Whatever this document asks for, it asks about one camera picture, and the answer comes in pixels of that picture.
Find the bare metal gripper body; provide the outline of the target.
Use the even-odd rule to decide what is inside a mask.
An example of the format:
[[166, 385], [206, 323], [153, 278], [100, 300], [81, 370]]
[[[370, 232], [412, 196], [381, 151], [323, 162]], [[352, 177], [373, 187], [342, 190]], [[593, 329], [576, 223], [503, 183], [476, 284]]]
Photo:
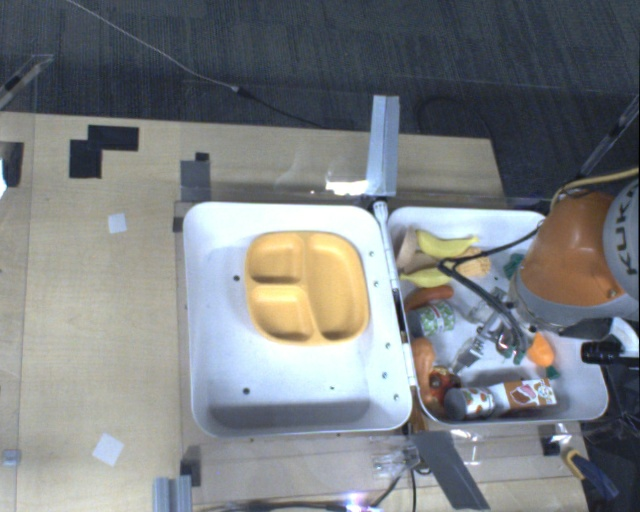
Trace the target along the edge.
[[493, 309], [483, 326], [483, 336], [491, 342], [504, 359], [523, 359], [530, 346], [531, 336], [516, 315], [515, 306], [506, 301]]

